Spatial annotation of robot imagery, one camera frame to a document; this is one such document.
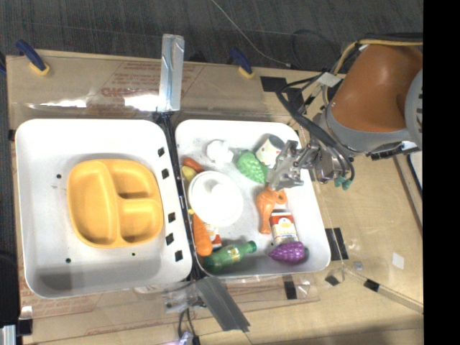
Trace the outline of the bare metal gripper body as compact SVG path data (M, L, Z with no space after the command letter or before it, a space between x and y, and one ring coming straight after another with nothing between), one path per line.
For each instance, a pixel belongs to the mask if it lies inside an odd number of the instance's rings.
M320 184L334 181L340 185L347 179L346 160L336 151L318 144L299 149L298 166L307 169L310 179Z

